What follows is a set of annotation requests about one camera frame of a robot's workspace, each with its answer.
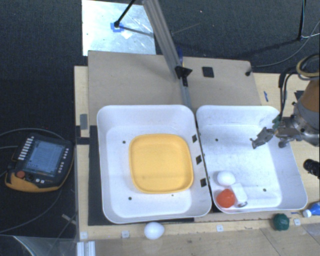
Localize white plastic tray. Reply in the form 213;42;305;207
195;104;309;215
96;104;213;225

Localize white egg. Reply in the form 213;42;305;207
143;221;166;241
216;170;237;186

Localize blue bottle with white cap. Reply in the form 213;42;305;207
302;201;320;218

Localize green toy vegetable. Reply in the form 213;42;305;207
272;212;291;232

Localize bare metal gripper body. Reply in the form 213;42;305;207
273;116;320;148

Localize orange ball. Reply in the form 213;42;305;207
215;188;237;209

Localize yellow plate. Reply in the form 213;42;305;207
128;133;195;195

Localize black cylinder on white bracket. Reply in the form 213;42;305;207
303;158;320;180

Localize brown cardboard board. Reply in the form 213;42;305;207
87;49;276;224

